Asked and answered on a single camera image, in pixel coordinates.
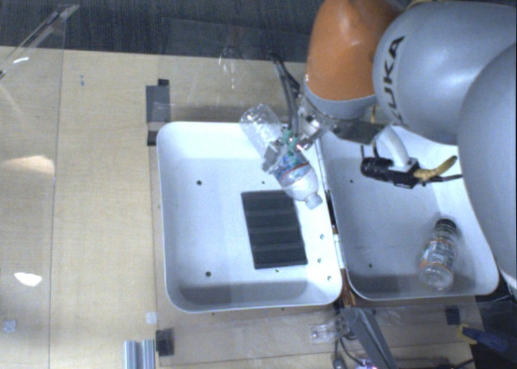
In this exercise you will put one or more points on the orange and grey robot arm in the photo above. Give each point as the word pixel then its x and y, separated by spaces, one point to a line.
pixel 436 76

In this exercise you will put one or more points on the clear bottle with black cap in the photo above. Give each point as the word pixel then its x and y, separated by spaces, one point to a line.
pixel 438 256

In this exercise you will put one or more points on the black cylinder on white bracket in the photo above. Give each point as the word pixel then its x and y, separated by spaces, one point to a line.
pixel 381 169

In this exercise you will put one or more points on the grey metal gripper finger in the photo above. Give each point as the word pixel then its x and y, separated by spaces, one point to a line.
pixel 306 144
pixel 271 156

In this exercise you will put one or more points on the white plastic tray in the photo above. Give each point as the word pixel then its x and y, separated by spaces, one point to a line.
pixel 210 230
pixel 383 230

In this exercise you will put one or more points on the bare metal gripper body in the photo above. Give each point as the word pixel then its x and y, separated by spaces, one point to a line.
pixel 313 123

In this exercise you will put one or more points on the black ribbed rectangular pad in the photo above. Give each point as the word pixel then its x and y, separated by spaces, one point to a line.
pixel 274 230

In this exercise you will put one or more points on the clear bottle with white cap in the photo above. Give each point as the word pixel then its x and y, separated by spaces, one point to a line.
pixel 297 179

